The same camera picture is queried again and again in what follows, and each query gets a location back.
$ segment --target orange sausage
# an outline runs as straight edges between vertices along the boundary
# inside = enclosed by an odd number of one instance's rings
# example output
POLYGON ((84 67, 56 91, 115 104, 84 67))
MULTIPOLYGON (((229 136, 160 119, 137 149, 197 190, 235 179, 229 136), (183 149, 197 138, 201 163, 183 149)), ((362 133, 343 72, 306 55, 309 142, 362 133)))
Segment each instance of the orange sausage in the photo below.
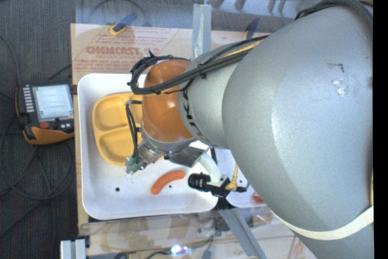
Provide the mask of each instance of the orange sausage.
POLYGON ((165 173, 158 180, 156 180, 155 184, 151 187, 152 194, 158 194, 162 191, 163 187, 170 183, 173 180, 178 180, 184 178, 184 171, 181 169, 173 170, 172 172, 165 173))

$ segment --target light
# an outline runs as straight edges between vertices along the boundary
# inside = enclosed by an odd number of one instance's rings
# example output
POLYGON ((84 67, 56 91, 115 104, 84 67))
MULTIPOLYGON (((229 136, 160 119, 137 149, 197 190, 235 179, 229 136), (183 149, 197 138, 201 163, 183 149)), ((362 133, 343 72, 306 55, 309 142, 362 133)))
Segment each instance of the light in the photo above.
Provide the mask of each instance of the light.
POLYGON ((174 245, 171 247, 171 254, 173 256, 185 255, 189 252, 187 246, 174 245))

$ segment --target white tray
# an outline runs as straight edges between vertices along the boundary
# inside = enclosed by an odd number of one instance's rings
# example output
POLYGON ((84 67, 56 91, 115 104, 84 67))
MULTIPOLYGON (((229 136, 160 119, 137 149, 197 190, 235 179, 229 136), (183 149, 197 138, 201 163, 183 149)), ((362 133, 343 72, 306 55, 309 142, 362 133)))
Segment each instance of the white tray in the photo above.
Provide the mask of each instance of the white tray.
POLYGON ((213 209, 217 197, 187 185, 191 173, 206 173, 199 163, 189 168, 161 160, 143 171, 128 175, 124 166, 110 164, 99 154, 92 127, 93 107, 104 96, 130 92, 128 81, 130 75, 92 73, 78 83, 82 203, 85 211, 98 220, 111 220, 213 209), (158 177, 177 168, 185 170, 185 178, 173 181, 171 187, 166 186, 158 195, 151 194, 150 188, 158 177))

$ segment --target yellow plate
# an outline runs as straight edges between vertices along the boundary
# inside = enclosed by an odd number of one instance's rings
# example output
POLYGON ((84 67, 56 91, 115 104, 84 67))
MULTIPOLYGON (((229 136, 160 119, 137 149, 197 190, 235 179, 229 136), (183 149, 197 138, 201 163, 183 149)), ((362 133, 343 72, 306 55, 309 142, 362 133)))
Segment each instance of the yellow plate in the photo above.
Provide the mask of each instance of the yellow plate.
MULTIPOLYGON (((133 141, 128 125, 125 102, 128 100, 141 101, 141 95, 117 93, 101 98, 93 108, 93 131, 97 148, 107 162, 125 166, 125 158, 133 153, 133 141)), ((142 120, 141 105, 131 105, 131 112, 136 126, 142 120)))

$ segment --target white scuff mark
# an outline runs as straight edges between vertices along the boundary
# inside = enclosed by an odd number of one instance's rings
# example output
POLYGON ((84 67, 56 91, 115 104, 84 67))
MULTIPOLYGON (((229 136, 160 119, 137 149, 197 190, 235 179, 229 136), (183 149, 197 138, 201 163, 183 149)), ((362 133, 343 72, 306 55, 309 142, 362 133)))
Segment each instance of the white scuff mark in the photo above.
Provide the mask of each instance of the white scuff mark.
POLYGON ((343 97, 347 92, 347 84, 342 79, 333 80, 333 85, 340 97, 343 97))

